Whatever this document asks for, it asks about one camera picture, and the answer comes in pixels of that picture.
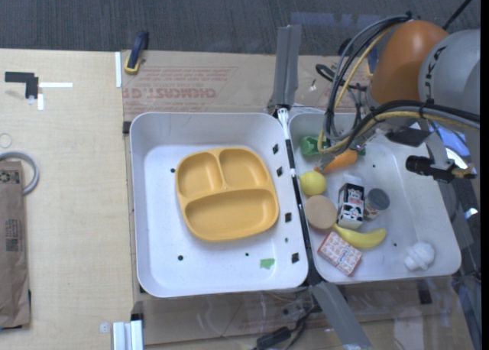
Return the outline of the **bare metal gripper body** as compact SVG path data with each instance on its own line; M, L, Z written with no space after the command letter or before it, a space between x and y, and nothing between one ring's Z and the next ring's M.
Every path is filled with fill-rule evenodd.
M376 134L389 141L419 147L430 136L427 122L421 118L417 107L379 106L356 126L353 131L353 148L364 147Z

